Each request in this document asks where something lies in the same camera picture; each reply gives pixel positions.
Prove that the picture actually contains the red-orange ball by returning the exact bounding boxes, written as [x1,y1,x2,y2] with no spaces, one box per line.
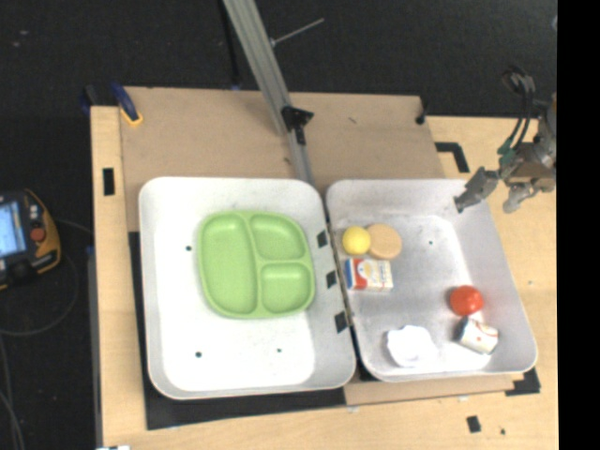
[449,284,486,318]

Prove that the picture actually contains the white carton with orange print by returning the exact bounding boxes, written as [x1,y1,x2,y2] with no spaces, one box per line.
[343,257,396,293]

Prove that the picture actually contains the tan round biscuit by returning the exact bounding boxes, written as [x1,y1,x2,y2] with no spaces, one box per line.
[366,222,404,262]

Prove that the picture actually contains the brown cardboard board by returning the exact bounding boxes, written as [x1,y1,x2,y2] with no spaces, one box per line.
[118,85,529,407]

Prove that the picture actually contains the yellow ball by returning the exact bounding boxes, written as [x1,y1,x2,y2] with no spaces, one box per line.
[341,225,373,256]

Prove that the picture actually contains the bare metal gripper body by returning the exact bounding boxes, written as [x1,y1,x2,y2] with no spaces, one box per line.
[500,92,559,193]

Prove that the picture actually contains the white can with red print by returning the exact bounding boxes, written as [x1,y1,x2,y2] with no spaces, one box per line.
[452,316,500,356]

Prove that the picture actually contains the white plastic tray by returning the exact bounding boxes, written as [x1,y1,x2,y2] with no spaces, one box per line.
[323,178,539,384]
[137,175,358,400]

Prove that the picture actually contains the green divided plate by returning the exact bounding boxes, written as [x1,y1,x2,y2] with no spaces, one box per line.
[196,209,317,321]

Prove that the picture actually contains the white crumpled packet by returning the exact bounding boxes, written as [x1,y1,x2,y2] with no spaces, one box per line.
[385,323,438,369]

